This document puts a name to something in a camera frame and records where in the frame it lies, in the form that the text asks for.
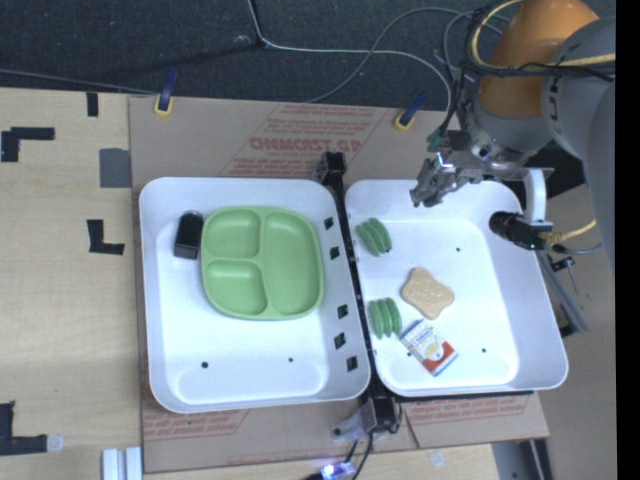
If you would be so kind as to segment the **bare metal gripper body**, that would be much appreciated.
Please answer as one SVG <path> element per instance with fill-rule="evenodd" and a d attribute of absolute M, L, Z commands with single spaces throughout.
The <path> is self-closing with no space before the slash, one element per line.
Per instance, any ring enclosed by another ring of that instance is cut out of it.
<path fill-rule="evenodd" d="M 501 146 L 487 135 L 449 131 L 438 148 L 435 172 L 457 185 L 488 177 L 517 181 L 523 177 L 523 153 Z"/>

